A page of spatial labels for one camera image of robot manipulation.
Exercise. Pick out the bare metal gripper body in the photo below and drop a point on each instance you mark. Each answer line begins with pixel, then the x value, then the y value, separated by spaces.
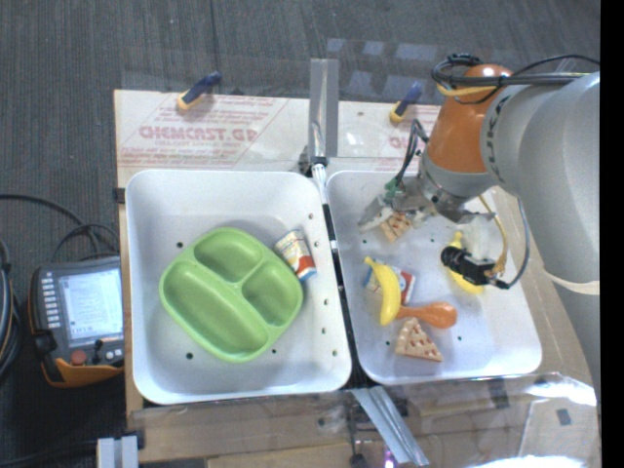
pixel 429 202

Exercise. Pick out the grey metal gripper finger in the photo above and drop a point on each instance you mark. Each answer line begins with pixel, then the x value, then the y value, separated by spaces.
pixel 374 213
pixel 420 218

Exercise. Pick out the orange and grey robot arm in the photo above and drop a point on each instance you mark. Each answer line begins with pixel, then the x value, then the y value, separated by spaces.
pixel 536 154

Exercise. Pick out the white red and blue carton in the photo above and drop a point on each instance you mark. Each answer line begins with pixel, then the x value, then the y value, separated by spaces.
pixel 407 285

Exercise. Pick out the yellow banana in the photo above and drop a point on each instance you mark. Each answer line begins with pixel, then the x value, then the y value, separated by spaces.
pixel 389 288
pixel 468 286

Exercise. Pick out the orange toy chicken drumstick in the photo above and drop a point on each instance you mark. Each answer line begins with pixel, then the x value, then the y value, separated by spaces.
pixel 434 314

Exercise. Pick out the white plastic tray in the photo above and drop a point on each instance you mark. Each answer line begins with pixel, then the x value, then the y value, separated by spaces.
pixel 161 203
pixel 487 329

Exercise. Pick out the green divided plate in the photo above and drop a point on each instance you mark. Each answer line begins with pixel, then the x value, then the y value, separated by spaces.
pixel 219 300

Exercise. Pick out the brown cardboard board red print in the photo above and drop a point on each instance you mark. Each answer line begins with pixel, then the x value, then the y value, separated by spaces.
pixel 205 129

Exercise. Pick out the black cylinder on white bracket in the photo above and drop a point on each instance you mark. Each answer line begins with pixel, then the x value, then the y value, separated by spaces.
pixel 465 262

